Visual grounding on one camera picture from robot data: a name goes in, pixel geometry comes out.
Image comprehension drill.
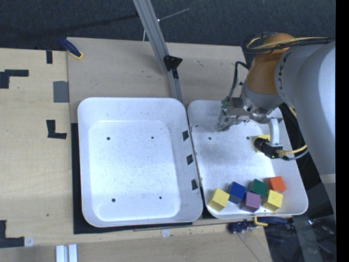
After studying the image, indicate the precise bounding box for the purple cube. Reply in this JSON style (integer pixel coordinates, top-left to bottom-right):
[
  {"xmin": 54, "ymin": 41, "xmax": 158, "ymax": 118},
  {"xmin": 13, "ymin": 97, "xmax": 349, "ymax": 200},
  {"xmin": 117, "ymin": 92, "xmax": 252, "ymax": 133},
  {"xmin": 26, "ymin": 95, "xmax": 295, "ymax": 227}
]
[{"xmin": 239, "ymin": 191, "xmax": 262, "ymax": 213}]

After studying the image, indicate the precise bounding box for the blue cube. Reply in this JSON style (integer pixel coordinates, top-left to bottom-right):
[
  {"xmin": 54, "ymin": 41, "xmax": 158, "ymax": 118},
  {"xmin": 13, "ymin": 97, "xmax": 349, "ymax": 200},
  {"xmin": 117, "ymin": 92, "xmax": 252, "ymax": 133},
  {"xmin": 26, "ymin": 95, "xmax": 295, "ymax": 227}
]
[{"xmin": 227, "ymin": 181, "xmax": 248, "ymax": 205}]

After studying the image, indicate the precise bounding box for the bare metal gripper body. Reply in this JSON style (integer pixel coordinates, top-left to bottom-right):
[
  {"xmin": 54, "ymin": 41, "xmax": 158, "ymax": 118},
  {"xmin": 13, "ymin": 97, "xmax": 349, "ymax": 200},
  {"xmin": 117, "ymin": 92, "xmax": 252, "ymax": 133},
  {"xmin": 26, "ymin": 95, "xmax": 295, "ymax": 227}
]
[{"xmin": 221, "ymin": 97, "xmax": 274, "ymax": 126}]

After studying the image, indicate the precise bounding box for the orange cube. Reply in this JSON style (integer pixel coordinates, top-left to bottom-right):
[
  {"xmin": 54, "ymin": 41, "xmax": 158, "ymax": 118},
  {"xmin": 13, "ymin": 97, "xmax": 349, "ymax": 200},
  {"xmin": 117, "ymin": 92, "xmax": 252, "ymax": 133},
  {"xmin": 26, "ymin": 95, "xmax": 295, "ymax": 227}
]
[{"xmin": 265, "ymin": 176, "xmax": 286, "ymax": 193}]

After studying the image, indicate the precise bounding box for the green cube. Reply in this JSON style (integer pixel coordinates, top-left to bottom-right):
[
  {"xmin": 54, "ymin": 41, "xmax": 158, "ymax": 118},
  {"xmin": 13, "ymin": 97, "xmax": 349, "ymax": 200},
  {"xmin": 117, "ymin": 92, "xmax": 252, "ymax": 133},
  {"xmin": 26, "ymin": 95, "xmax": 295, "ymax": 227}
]
[{"xmin": 247, "ymin": 178, "xmax": 268, "ymax": 198}]

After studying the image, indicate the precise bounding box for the black cylinder on white bracket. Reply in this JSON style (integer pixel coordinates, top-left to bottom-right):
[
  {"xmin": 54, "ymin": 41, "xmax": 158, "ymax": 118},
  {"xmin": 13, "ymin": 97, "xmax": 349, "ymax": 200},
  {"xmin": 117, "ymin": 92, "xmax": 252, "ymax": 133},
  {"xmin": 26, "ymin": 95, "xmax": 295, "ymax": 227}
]
[{"xmin": 253, "ymin": 117, "xmax": 284, "ymax": 159}]

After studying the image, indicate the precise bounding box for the white plastic tray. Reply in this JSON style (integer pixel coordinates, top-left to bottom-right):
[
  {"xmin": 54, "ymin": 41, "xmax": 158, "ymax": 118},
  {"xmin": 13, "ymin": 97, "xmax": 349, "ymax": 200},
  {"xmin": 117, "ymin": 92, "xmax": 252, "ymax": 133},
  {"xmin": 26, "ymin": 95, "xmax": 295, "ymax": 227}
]
[
  {"xmin": 77, "ymin": 97, "xmax": 204, "ymax": 228},
  {"xmin": 187, "ymin": 99, "xmax": 309, "ymax": 220}
]

